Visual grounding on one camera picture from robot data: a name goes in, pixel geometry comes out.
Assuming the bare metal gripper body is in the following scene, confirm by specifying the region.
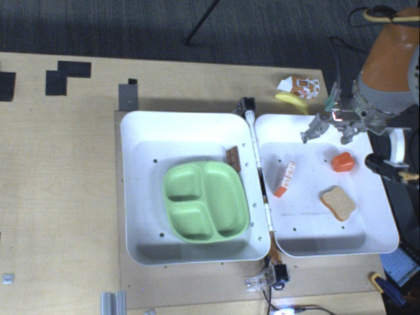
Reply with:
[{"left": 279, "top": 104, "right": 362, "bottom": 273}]
[{"left": 327, "top": 99, "right": 394, "bottom": 135}]

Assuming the orange toy pepper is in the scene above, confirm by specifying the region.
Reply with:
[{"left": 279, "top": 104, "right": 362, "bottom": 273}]
[{"left": 330, "top": 152, "right": 356, "bottom": 173}]

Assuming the yellow banana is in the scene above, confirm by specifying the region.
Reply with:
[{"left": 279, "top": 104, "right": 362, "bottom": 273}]
[{"left": 274, "top": 92, "right": 310, "bottom": 116}]

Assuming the white and orange crumpled carton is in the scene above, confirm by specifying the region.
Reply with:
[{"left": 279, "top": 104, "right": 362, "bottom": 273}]
[{"left": 276, "top": 75, "right": 322, "bottom": 100}]

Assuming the thin black and white rod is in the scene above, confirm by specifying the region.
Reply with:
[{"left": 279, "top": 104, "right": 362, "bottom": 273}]
[{"left": 244, "top": 110, "right": 277, "bottom": 242}]

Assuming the tan bread slice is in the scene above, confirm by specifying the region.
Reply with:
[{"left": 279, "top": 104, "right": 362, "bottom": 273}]
[{"left": 320, "top": 185, "right": 358, "bottom": 223}]

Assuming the brown chocolate bar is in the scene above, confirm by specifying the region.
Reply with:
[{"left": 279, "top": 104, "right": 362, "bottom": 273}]
[{"left": 225, "top": 145, "right": 243, "bottom": 173}]

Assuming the white plastic tray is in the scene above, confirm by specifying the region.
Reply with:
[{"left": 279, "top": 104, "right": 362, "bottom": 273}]
[
  {"left": 254, "top": 113, "right": 400, "bottom": 259},
  {"left": 119, "top": 110, "right": 272, "bottom": 267}
]

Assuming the green divided plate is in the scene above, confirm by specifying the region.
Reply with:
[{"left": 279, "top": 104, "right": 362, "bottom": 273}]
[{"left": 163, "top": 161, "right": 251, "bottom": 243}]

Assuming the black cylinder on white bracket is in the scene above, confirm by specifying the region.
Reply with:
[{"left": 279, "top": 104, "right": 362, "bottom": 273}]
[{"left": 364, "top": 127, "right": 411, "bottom": 182}]

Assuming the black block with thin wires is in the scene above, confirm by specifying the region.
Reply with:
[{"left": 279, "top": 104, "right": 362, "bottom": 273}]
[
  {"left": 273, "top": 263, "right": 291, "bottom": 290},
  {"left": 237, "top": 96, "right": 257, "bottom": 113}
]

